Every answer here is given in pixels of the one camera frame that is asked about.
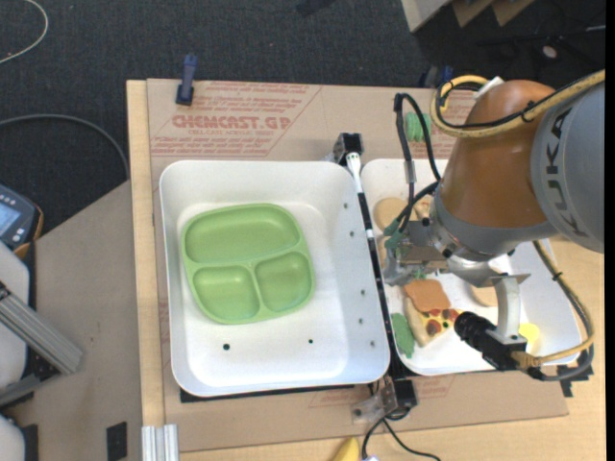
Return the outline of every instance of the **white plate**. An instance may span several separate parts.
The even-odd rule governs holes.
[[[26,458],[26,443],[23,433],[12,422],[0,415],[0,446],[4,461],[23,461]]]
[[[438,171],[444,172],[446,160],[436,162]],[[435,181],[427,160],[415,160],[417,174],[416,192]],[[377,159],[365,165],[361,173],[365,197],[371,212],[379,200],[389,197],[407,199],[406,174],[404,164],[399,159]],[[382,235],[374,227],[378,238]],[[580,331],[576,317],[565,294],[551,278],[531,243],[517,247],[513,256],[500,256],[498,266],[510,275],[530,274],[520,285],[522,301],[521,322],[533,323],[540,330],[540,337],[530,352],[535,355],[547,355],[560,352],[580,343]],[[439,274],[452,307],[479,314],[492,323],[498,322],[497,307],[480,305],[470,294],[469,285],[451,274]],[[404,314],[404,291],[401,287],[385,285],[385,294],[389,313]],[[466,373],[492,370],[480,353],[462,342],[451,329],[428,343],[425,347],[414,348],[411,358],[399,353],[402,363],[412,372],[423,376],[435,376],[452,373]],[[577,358],[577,354],[564,357],[550,364],[567,364]]]
[[[331,162],[182,160],[160,177],[172,370],[199,397],[367,383],[382,377],[389,348],[350,174]],[[306,237],[316,289],[296,312],[221,325],[194,302],[181,231],[197,213],[272,203]]]

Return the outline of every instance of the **electronic device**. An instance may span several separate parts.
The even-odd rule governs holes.
[[[0,183],[0,240],[21,259],[40,236],[42,222],[36,204]]]

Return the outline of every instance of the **yellow cable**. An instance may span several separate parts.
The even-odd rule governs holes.
[[[575,303],[573,307],[577,311],[578,315],[583,318],[582,321],[586,324],[585,332],[587,334],[587,338],[582,343],[575,347],[572,347],[571,349],[562,352],[551,353],[542,357],[536,357],[527,352],[513,352],[511,356],[519,363],[519,367],[522,370],[526,370],[530,367],[540,367],[547,362],[567,357],[569,355],[572,355],[573,353],[582,352],[584,350],[587,350],[592,345],[592,343],[594,343],[594,323],[592,322],[592,318],[589,315],[589,312],[587,312],[587,309],[578,298],[578,295],[571,288],[566,279],[563,277],[563,275],[561,275],[561,273],[555,266],[555,263],[553,259],[549,256],[544,244],[541,241],[534,241],[534,247],[540,254],[541,258],[547,265],[547,268],[549,268],[549,271],[552,273],[552,275],[558,276],[557,281],[564,289],[568,298]]]
[[[436,92],[433,95],[430,104],[431,122],[443,133],[446,133],[450,136],[455,136],[457,138],[477,138],[507,132],[513,128],[517,128],[523,125],[528,121],[531,121],[539,114],[545,112],[547,109],[552,108],[553,106],[563,101],[566,101],[572,96],[579,94],[580,92],[596,84],[599,84],[600,82],[604,82],[605,75],[605,70],[601,70],[594,74],[588,75],[587,77],[579,81],[575,81],[570,85],[566,86],[565,88],[556,91],[554,94],[547,97],[546,100],[536,104],[536,106],[526,109],[522,116],[517,116],[500,125],[486,128],[467,129],[463,125],[449,126],[446,123],[442,122],[442,120],[438,117],[438,108],[440,108],[440,105],[437,104],[438,94]],[[446,96],[446,94],[448,94],[455,86],[458,86],[460,84],[486,84],[487,82],[488,81],[483,77],[478,77],[476,75],[457,77],[456,79],[452,79],[451,81],[442,85],[442,87],[440,88],[440,95]]]

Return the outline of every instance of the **green plastic plate compartment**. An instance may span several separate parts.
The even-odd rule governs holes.
[[[273,204],[226,206],[182,230],[192,295],[212,320],[254,323],[296,311],[314,293],[308,244],[293,215]]]

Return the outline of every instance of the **white cable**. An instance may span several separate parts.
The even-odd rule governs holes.
[[[37,40],[35,42],[33,42],[30,46],[27,46],[26,48],[22,49],[21,51],[19,51],[18,53],[15,53],[13,55],[9,55],[6,58],[0,59],[0,64],[2,63],[6,63],[9,60],[15,59],[17,57],[20,57],[21,55],[28,53],[31,49],[33,49],[34,47],[38,46],[38,44],[43,41],[43,39],[45,38],[45,36],[47,35],[47,30],[49,29],[49,17],[47,16],[47,12],[45,11],[45,9],[37,2],[35,2],[34,0],[20,0],[22,2],[27,2],[29,4],[34,5],[42,14],[43,18],[45,19],[45,26],[42,30],[42,33],[40,34],[40,36],[37,38]]]

